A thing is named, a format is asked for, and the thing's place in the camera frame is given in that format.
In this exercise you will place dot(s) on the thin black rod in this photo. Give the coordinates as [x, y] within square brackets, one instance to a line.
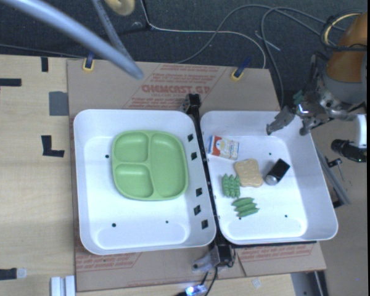
[207, 171]

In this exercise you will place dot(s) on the black cylinder on white bracket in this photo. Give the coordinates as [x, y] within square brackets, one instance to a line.
[346, 149]

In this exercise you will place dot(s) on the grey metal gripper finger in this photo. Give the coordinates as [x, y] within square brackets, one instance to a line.
[283, 118]
[309, 126]

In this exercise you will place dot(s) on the white plastic tray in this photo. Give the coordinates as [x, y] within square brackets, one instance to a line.
[271, 220]
[142, 227]

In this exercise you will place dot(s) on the tan biscuit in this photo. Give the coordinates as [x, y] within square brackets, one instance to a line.
[248, 173]

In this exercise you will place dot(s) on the green pea pods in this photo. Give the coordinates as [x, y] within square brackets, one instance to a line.
[245, 207]
[231, 185]

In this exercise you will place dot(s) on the green divided plate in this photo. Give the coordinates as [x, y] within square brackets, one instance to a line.
[168, 165]

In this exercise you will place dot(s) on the brown cardboard board red print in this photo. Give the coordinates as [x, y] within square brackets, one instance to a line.
[111, 88]

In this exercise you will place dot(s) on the white and orange carton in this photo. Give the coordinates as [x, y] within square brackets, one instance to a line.
[223, 147]

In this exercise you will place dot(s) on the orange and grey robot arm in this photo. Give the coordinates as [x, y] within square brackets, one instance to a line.
[348, 60]

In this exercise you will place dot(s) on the black can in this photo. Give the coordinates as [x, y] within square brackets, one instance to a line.
[279, 170]

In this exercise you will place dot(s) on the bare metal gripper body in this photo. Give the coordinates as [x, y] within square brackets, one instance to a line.
[320, 105]

